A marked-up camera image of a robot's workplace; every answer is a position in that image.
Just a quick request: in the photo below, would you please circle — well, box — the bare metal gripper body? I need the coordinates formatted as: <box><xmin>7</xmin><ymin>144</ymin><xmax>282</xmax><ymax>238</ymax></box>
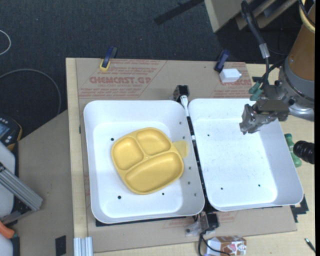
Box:
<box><xmin>255</xmin><ymin>84</ymin><xmax>296</xmax><ymax>122</ymax></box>

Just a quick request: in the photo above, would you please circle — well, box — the brown cardboard board red print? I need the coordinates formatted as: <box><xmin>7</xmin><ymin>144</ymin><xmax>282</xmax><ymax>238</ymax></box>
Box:
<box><xmin>74</xmin><ymin>58</ymin><xmax>299</xmax><ymax>254</ymax></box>

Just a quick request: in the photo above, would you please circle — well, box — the yellow divided plate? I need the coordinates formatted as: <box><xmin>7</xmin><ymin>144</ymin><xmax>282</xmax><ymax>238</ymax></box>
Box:
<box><xmin>110</xmin><ymin>127</ymin><xmax>185</xmax><ymax>196</ymax></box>

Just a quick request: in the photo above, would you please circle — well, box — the thin black and white rod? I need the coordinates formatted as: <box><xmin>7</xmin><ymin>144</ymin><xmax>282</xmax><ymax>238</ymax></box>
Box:
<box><xmin>180</xmin><ymin>95</ymin><xmax>209</xmax><ymax>214</ymax></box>

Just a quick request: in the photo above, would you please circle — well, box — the black pen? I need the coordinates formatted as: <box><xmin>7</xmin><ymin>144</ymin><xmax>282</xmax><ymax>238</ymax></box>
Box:
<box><xmin>304</xmin><ymin>237</ymin><xmax>315</xmax><ymax>252</ymax></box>

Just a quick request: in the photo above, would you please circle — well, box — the white plastic tray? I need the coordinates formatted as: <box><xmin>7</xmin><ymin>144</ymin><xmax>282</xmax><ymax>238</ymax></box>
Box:
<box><xmin>187</xmin><ymin>97</ymin><xmax>305</xmax><ymax>213</ymax></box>
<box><xmin>82</xmin><ymin>99</ymin><xmax>206</xmax><ymax>224</ymax></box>

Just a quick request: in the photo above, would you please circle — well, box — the black block with thin wires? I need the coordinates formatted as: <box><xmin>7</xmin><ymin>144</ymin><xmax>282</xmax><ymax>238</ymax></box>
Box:
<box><xmin>184</xmin><ymin>212</ymin><xmax>220</xmax><ymax>237</ymax></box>
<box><xmin>170</xmin><ymin>84</ymin><xmax>190</xmax><ymax>101</ymax></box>

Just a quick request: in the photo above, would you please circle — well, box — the brown and white carton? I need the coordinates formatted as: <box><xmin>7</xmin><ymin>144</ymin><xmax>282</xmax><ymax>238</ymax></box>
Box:
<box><xmin>206</xmin><ymin>235</ymin><xmax>248</xmax><ymax>256</ymax></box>

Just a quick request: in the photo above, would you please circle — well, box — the green bottle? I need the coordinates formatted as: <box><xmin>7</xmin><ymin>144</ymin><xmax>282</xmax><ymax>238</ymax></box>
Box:
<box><xmin>283</xmin><ymin>132</ymin><xmax>303</xmax><ymax>168</ymax></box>

